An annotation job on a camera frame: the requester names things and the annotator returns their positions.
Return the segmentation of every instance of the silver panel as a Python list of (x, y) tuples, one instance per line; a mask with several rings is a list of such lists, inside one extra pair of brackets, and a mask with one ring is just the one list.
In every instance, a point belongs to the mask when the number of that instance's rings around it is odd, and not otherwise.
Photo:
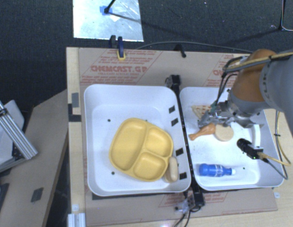
[(101, 7), (111, 0), (73, 0), (75, 38), (109, 39), (122, 36), (125, 41), (143, 42), (138, 0), (116, 0), (112, 13), (103, 15)]

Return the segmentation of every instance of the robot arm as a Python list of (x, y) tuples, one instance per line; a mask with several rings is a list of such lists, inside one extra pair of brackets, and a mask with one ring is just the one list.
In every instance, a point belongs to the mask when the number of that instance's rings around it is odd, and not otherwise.
[[(248, 61), (254, 66), (246, 66)], [(222, 123), (224, 126), (236, 121), (242, 127), (251, 127), (254, 123), (250, 117), (266, 108), (274, 108), (284, 112), (287, 123), (293, 135), (293, 50), (275, 54), (269, 50), (258, 50), (251, 54), (245, 61), (241, 61), (238, 69), (224, 70), (239, 71), (237, 79), (229, 91), (228, 99), (212, 105), (212, 110), (207, 111), (199, 121), (199, 127), (210, 122)]]

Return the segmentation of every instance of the connector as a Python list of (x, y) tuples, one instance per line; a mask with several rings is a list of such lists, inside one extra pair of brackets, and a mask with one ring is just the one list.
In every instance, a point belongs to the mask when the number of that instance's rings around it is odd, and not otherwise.
[(252, 143), (246, 139), (239, 139), (237, 141), (237, 146), (251, 159), (259, 159), (258, 152), (263, 152), (263, 148), (260, 146), (253, 146)]

